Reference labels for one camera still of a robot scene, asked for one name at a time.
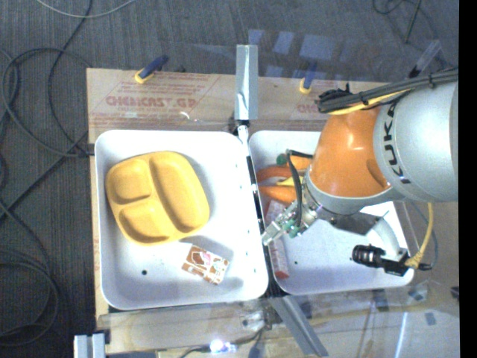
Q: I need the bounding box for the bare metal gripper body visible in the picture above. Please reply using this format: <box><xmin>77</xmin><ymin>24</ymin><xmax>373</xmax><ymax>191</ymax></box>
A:
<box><xmin>274</xmin><ymin>198</ymin><xmax>326</xmax><ymax>239</ymax></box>

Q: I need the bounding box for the red and white packet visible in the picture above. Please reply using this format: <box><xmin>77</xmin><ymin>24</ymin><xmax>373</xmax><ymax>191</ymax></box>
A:
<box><xmin>265</xmin><ymin>199</ymin><xmax>291</xmax><ymax>280</ymax></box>

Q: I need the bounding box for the orange carrot with green top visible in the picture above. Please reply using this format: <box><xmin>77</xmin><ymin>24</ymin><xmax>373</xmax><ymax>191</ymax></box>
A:
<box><xmin>276</xmin><ymin>153</ymin><xmax>313</xmax><ymax>171</ymax></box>

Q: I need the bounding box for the white plastic tray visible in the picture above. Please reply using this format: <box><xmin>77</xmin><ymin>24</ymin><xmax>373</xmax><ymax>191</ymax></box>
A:
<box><xmin>247</xmin><ymin>129</ymin><xmax>416</xmax><ymax>296</ymax></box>
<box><xmin>93</xmin><ymin>129</ymin><xmax>270</xmax><ymax>311</ymax></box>

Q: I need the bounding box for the brown and white packet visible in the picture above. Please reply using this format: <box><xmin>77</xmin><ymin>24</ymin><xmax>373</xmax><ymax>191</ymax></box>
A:
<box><xmin>180</xmin><ymin>245</ymin><xmax>230</xmax><ymax>286</ymax></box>

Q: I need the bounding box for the yellow divided plate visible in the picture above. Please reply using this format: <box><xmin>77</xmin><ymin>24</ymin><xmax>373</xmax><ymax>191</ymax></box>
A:
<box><xmin>104</xmin><ymin>150</ymin><xmax>211</xmax><ymax>246</ymax></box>

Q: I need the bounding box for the brown cardboard board red print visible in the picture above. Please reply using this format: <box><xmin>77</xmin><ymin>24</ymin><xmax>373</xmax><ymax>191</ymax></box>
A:
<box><xmin>86</xmin><ymin>67</ymin><xmax>459</xmax><ymax>354</ymax></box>

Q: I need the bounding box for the black cylinder on white bracket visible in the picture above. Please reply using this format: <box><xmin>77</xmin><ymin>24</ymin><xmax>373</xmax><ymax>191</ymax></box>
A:
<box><xmin>351</xmin><ymin>215</ymin><xmax>411</xmax><ymax>277</ymax></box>

